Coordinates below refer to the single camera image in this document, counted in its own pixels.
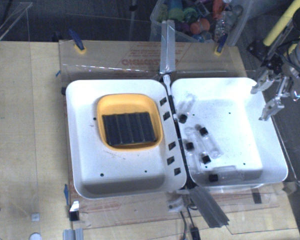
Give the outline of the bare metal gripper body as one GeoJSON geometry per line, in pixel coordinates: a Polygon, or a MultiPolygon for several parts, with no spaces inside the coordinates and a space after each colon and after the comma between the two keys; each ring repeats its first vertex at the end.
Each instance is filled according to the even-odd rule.
{"type": "Polygon", "coordinates": [[[285,63],[281,66],[277,98],[287,97],[294,101],[300,99],[300,72],[295,66],[285,63]]]}

